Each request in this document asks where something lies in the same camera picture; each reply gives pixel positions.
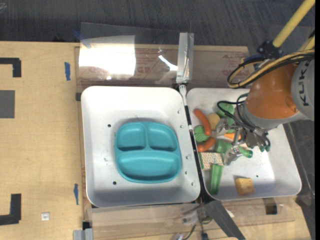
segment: teal plate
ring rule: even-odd
[[[175,132],[156,122],[130,122],[116,133],[115,162],[120,175],[135,183],[172,181],[181,170]]]

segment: wooden board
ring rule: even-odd
[[[22,210],[19,224],[0,225],[1,239],[71,240],[82,228],[77,45],[0,42],[0,57],[19,58],[22,65],[22,77],[0,65],[0,90],[15,90],[15,118],[0,118],[0,214],[9,213],[11,194],[21,194]],[[44,212],[50,220],[42,221]]]

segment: white tray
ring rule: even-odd
[[[206,115],[217,111],[217,102],[221,100],[235,102],[248,89],[227,88],[194,88],[187,93],[191,123],[193,127],[201,122],[193,114],[198,108]],[[219,192],[212,195],[221,201],[243,200],[254,198],[270,198],[281,196],[295,196],[301,190],[302,183],[288,139],[282,125],[269,131],[271,142],[270,152],[260,152],[256,147],[253,157],[244,156],[223,168]],[[210,171],[202,171],[205,187],[210,189]],[[235,185],[236,177],[251,178],[255,192],[249,195],[238,195]]]
[[[200,183],[179,92],[163,87],[92,86],[81,95],[86,192],[100,208],[189,203],[200,194]],[[179,175],[164,183],[135,183],[117,170],[114,142],[125,123],[153,121],[175,132],[181,151]]]

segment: white square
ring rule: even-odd
[[[42,220],[42,221],[48,221],[48,220],[50,220],[50,212],[42,212],[42,213],[41,213],[41,220]]]

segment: toy sausage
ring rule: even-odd
[[[198,152],[205,152],[210,149],[216,143],[216,139],[210,137],[206,142],[197,146]]]
[[[210,122],[209,122],[208,118],[206,117],[206,115],[204,113],[202,113],[202,111],[200,109],[197,109],[197,108],[193,111],[193,113],[201,121],[201,123],[203,125],[203,129],[204,129],[204,134],[207,136],[210,136],[211,135],[211,126],[210,126]]]

